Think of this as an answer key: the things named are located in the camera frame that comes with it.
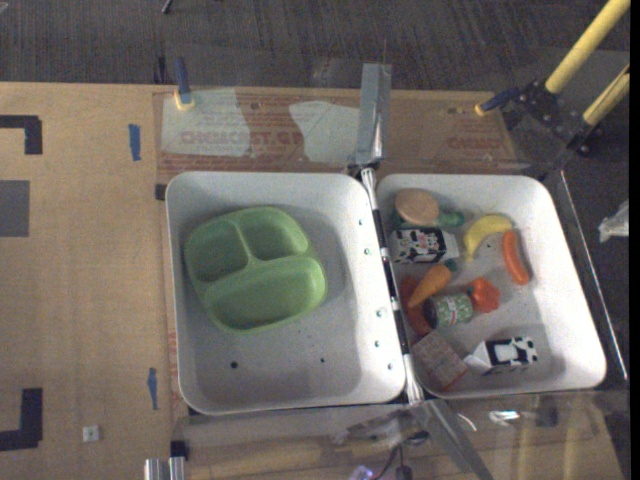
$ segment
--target dark floor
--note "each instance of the dark floor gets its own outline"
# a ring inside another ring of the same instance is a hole
[[[358,87],[363,61],[393,64],[396,89],[492,90],[545,77],[607,0],[0,0],[0,81],[158,83],[185,58],[196,85]],[[568,98],[588,104],[629,61],[630,16]],[[629,368],[628,239],[598,224],[629,197],[629,99],[566,179],[606,309]],[[626,386],[611,357],[606,386]]]

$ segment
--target banana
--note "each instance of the banana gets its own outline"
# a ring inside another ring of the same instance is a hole
[[[513,228],[513,224],[503,215],[491,214],[480,217],[471,224],[471,227],[464,234],[463,242],[467,249],[466,260],[473,260],[476,249],[487,236],[493,233],[504,233]]]

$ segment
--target yellow pole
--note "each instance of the yellow pole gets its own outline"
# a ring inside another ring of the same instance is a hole
[[[613,108],[629,94],[631,87],[630,65],[627,65],[613,82],[585,110],[582,118],[590,126],[596,126]]]
[[[630,7],[631,0],[609,0],[605,4],[600,14],[591,22],[578,42],[547,79],[545,87],[550,93],[560,94],[562,92],[562,89]]]

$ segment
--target green can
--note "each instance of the green can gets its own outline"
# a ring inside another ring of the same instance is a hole
[[[431,297],[423,304],[422,313],[433,329],[468,322],[474,315],[471,299],[466,293]]]

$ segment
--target white tray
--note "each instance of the white tray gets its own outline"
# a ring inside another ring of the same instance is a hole
[[[501,289],[501,307],[440,332],[461,357],[484,340],[530,336],[539,362],[517,373],[477,376],[468,372],[445,392],[430,386],[417,368],[418,379],[429,392],[442,398],[472,398],[586,389],[603,380],[602,345],[553,200],[541,183],[524,176],[390,175],[377,190],[387,231],[391,231],[395,195],[403,188],[428,190],[441,206],[470,212],[474,218],[487,213],[508,215],[516,224],[533,271],[529,285],[515,285],[504,268],[501,236],[489,237],[473,262],[458,262],[462,268],[445,293],[459,291],[484,275]],[[455,231],[463,255],[465,229]],[[399,284],[404,275],[420,277],[427,268],[394,265],[394,274]]]
[[[336,174],[191,172],[171,181],[166,203],[178,379],[192,408],[215,415],[371,404],[402,392],[400,343],[361,184]],[[329,293],[300,320],[238,336],[205,315],[182,247],[200,223],[259,205],[277,206],[298,220],[325,267]]]

